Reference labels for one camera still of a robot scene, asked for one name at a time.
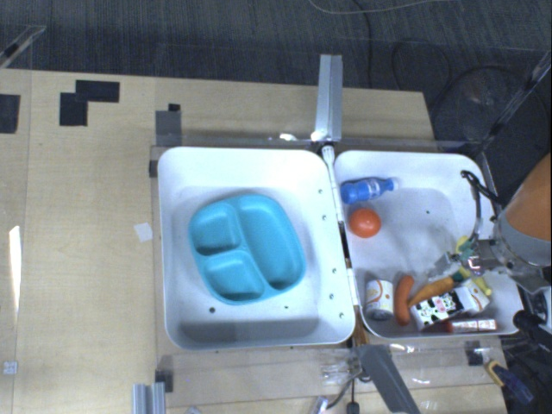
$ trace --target sausage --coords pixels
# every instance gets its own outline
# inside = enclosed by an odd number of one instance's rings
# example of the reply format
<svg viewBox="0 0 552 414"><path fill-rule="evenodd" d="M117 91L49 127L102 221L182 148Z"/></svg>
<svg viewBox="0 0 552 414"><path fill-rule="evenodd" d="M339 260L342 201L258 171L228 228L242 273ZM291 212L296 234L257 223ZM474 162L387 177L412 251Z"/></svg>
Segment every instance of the sausage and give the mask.
<svg viewBox="0 0 552 414"><path fill-rule="evenodd" d="M409 274L403 276L397 284L395 289L394 309L395 320L397 323L404 327L411 321L411 313L408 308L408 295L411 292L414 285L414 278Z"/></svg>

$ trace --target wooden table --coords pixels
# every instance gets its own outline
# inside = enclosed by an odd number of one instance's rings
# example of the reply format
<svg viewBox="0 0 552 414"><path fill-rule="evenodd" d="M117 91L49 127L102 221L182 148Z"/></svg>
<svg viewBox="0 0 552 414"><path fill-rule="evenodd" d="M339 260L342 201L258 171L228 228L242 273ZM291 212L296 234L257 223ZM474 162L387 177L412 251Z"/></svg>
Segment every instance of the wooden table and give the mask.
<svg viewBox="0 0 552 414"><path fill-rule="evenodd" d="M263 135L302 134L314 124L317 88L5 72L13 81L32 82L19 88L22 105L30 105L31 125L13 412L129 412L132 385L153 383L158 365L153 244L141 242L135 232L136 224L152 223L147 168L154 112L180 104L187 131L254 128ZM120 101L89 103L88 127L61 127L60 93L74 92L76 79L118 81ZM346 89L343 122L351 135L433 137L418 93ZM0 144L9 149L15 136L0 136ZM17 173L2 170L2 179L17 182ZM498 354L498 339L485 342ZM183 354L191 360L191 354ZM240 354L243 367L230 371L222 356L209 358L204 371L211 374L202 374L206 381L191 400L203 414L308 412L314 401L308 388L314 384L307 380L319 385L318 375L306 374L305 391L299 389L293 398L265 400L247 358L277 353ZM464 368L444 367L442 375ZM218 386L210 386L209 379ZM220 390L225 379L226 392ZM420 384L412 394L426 411L505 412L501 391L482 367L474 381L478 384L462 387ZM364 409L386 412L373 386L359 391ZM171 404L173 396L167 396ZM177 405L167 411L186 411L185 401ZM332 412L344 412L343 406Z"/></svg>

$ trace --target black tape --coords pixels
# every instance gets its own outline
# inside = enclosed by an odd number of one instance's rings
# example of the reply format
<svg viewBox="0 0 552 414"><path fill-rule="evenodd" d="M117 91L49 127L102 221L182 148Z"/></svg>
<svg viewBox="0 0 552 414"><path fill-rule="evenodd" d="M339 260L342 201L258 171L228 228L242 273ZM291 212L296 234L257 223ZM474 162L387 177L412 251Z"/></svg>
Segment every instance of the black tape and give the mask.
<svg viewBox="0 0 552 414"><path fill-rule="evenodd" d="M77 100L80 102L119 103L120 84L116 81L77 80Z"/></svg>
<svg viewBox="0 0 552 414"><path fill-rule="evenodd" d="M6 58L9 58L18 50L19 50L19 45L17 43L12 43L3 50L3 54L6 56Z"/></svg>
<svg viewBox="0 0 552 414"><path fill-rule="evenodd" d="M149 161L149 178L157 178L157 166L159 162L156 160Z"/></svg>
<svg viewBox="0 0 552 414"><path fill-rule="evenodd" d="M166 370L155 370L155 383L163 382L165 384L165 392L173 392L173 373Z"/></svg>
<svg viewBox="0 0 552 414"><path fill-rule="evenodd" d="M480 352L480 341L466 341L464 350L466 351L467 364L470 367L483 365L483 354Z"/></svg>
<svg viewBox="0 0 552 414"><path fill-rule="evenodd" d="M0 134L14 134L19 123L19 95L0 94Z"/></svg>
<svg viewBox="0 0 552 414"><path fill-rule="evenodd" d="M60 126L87 126L88 103L75 93L60 94Z"/></svg>

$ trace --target can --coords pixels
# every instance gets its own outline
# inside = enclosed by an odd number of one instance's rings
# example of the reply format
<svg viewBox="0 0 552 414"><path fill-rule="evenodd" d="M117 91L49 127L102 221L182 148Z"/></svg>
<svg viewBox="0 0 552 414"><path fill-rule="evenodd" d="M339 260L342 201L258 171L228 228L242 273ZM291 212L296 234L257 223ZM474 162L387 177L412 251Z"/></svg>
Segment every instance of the can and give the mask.
<svg viewBox="0 0 552 414"><path fill-rule="evenodd" d="M388 280L370 280L366 284L366 317L386 321L393 317L393 284Z"/></svg>

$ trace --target blue divided plate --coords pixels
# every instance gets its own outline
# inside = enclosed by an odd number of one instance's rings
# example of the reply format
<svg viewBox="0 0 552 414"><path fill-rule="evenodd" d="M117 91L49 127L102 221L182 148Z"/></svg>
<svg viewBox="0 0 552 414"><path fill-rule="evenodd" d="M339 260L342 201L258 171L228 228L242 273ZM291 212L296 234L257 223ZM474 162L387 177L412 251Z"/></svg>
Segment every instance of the blue divided plate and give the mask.
<svg viewBox="0 0 552 414"><path fill-rule="evenodd" d="M191 218L189 239L205 285L227 304L271 298L304 277L304 253L292 223L263 195L203 207Z"/></svg>

